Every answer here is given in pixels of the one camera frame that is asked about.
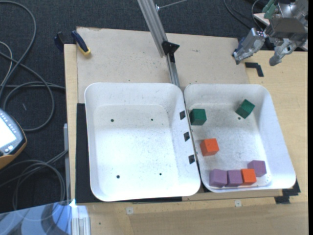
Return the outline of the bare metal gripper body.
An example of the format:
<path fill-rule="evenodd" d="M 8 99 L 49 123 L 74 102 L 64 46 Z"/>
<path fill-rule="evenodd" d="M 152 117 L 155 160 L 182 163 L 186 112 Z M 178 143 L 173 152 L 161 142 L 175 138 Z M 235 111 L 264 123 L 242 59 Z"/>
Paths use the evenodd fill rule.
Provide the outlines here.
<path fill-rule="evenodd" d="M 289 4 L 270 0 L 265 8 L 269 20 L 266 34 L 275 39 L 288 39 L 298 47 L 308 39 L 308 0 L 290 0 Z"/>

